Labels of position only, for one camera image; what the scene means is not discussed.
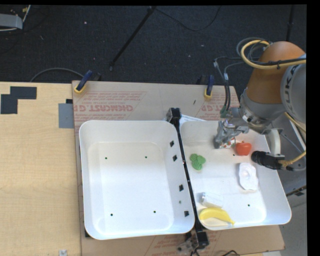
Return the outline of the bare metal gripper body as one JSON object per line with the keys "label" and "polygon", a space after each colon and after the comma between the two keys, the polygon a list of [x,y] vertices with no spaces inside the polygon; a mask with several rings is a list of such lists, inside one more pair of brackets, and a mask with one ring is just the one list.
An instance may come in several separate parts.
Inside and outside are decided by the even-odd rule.
{"label": "bare metal gripper body", "polygon": [[266,128],[266,120],[252,113],[245,107],[231,107],[225,118],[218,123],[219,135],[246,134],[249,130],[262,133]]}

